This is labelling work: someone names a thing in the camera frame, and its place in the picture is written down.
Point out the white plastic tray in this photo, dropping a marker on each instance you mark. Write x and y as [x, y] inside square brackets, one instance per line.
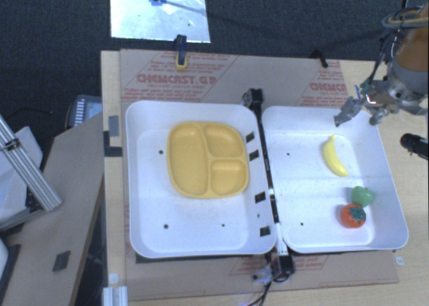
[311, 197]
[187, 224]

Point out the brown cardboard board, red print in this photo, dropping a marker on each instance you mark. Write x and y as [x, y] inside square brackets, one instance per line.
[214, 76]

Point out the green toy pepper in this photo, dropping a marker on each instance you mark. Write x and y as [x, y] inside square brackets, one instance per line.
[362, 195]

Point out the thin black and white rod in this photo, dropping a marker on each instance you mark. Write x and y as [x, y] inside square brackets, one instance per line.
[267, 167]

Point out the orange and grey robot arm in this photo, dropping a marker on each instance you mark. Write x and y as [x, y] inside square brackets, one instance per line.
[411, 63]

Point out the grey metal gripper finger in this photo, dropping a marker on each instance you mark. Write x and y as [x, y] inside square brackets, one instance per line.
[347, 111]
[378, 116]

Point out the yellow divided plate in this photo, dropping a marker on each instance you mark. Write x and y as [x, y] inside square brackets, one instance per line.
[187, 160]

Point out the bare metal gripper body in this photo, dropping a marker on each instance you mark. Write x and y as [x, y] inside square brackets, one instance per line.
[388, 98]

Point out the orange toy tomato, green top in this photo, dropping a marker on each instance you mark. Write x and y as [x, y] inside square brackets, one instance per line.
[352, 216]

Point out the yellow banana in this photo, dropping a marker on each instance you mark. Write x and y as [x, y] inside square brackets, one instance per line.
[333, 158]

